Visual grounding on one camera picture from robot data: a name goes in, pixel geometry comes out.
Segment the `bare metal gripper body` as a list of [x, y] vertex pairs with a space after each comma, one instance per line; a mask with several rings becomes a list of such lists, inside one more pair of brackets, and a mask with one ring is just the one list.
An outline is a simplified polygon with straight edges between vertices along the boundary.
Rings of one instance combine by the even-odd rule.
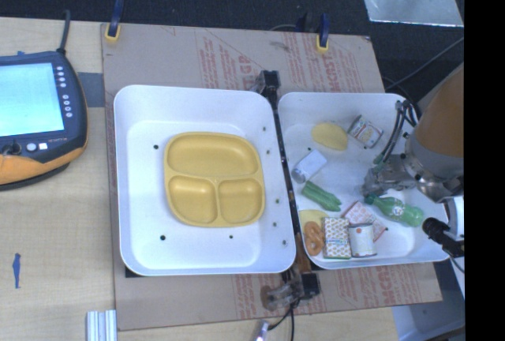
[[368, 170], [361, 193], [367, 197], [385, 194], [389, 189], [417, 189], [434, 203], [462, 195], [462, 159], [432, 155], [392, 155]]

